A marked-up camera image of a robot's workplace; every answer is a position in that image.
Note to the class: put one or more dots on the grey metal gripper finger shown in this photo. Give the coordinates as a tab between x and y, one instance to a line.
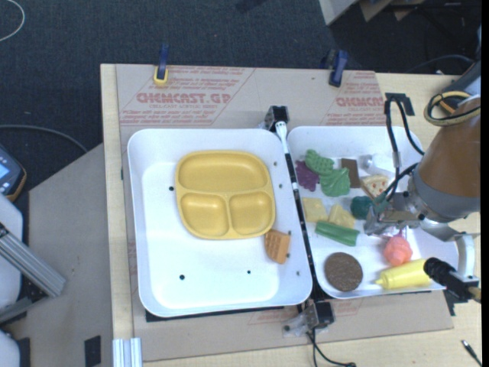
392	231
371	224

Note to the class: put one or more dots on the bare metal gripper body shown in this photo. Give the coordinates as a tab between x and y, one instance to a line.
401	214

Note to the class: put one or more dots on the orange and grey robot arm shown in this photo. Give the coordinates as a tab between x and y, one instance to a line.
451	159

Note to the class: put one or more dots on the white plastic tray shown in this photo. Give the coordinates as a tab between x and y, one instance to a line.
214	273
366	243

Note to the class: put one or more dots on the dark green broccoli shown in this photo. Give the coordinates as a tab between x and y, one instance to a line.
361	206

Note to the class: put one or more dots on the pink and orange cupcake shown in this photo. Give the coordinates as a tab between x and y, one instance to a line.
398	251

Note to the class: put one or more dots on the yellow cheese wedge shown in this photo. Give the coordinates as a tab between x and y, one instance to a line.
341	216

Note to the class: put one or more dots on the green celery stick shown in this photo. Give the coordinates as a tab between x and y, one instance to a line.
336	233

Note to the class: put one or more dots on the pizza slice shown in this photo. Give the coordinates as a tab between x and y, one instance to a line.
376	185

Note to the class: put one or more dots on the yellow mustard bottle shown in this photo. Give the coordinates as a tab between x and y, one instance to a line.
405	275

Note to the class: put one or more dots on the green lettuce leaf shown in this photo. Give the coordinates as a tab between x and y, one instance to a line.
336	184

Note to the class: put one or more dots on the brown round biscuit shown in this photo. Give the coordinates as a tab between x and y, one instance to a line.
343	271

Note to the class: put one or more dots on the white bottle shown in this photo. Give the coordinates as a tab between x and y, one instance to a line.
378	163

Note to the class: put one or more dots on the brown chocolate bar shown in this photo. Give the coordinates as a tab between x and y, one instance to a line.
352	170

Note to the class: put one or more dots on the purple grapes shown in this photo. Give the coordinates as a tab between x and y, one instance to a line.
306	176

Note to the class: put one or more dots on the green pea pod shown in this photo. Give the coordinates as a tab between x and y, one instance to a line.
319	162

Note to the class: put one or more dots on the thin black and white rod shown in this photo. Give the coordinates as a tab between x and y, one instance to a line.
293	178

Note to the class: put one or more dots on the orange waffle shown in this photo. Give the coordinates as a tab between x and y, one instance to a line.
278	246

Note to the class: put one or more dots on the yellow divided plate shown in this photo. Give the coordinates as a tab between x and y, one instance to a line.
225	193

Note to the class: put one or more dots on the brown cardboard board red print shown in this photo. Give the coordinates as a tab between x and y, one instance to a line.
229	98

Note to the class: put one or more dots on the black cylinder on white bracket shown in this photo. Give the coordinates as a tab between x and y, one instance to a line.
443	271

